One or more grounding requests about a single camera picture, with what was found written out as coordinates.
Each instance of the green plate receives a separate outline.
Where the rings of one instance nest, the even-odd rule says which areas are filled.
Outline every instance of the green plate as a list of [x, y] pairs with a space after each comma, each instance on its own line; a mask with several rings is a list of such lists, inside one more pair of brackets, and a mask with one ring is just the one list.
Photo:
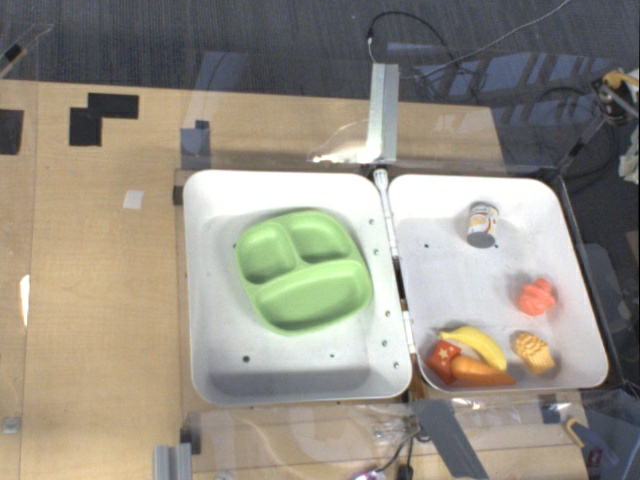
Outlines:
[[373, 285], [349, 233], [305, 210], [263, 221], [238, 239], [236, 262], [253, 309], [285, 334], [326, 327], [365, 308]]

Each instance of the toy banana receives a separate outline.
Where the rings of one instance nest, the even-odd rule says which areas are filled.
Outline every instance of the toy banana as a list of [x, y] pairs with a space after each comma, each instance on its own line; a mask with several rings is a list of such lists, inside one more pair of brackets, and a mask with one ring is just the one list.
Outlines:
[[464, 343], [480, 354], [489, 366], [493, 366], [501, 372], [507, 371], [507, 358], [502, 352], [500, 345], [498, 345], [491, 336], [475, 327], [463, 325], [455, 331], [443, 331], [440, 333], [440, 338], [443, 340], [452, 339]]

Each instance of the can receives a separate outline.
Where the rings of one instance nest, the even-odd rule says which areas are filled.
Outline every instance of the can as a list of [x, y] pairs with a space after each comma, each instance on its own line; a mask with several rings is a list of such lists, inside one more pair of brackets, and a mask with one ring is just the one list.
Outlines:
[[496, 243], [498, 209], [487, 203], [474, 203], [469, 212], [467, 242], [473, 247], [486, 249]]

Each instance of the black connector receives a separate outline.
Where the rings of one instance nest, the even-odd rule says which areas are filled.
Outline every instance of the black connector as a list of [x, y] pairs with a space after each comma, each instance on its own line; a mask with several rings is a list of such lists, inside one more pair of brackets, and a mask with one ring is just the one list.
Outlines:
[[398, 466], [396, 480], [413, 480], [413, 468], [409, 464]]

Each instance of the red toy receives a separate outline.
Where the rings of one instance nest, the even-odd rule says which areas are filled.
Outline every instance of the red toy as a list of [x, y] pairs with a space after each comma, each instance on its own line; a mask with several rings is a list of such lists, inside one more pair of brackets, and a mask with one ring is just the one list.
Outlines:
[[552, 290], [551, 283], [546, 279], [536, 279], [531, 284], [525, 284], [518, 297], [520, 311], [531, 316], [542, 315], [556, 305]]
[[436, 372], [445, 384], [451, 384], [456, 380], [451, 373], [451, 360], [460, 355], [460, 352], [462, 349], [447, 341], [440, 340], [431, 357], [427, 359], [427, 365]]

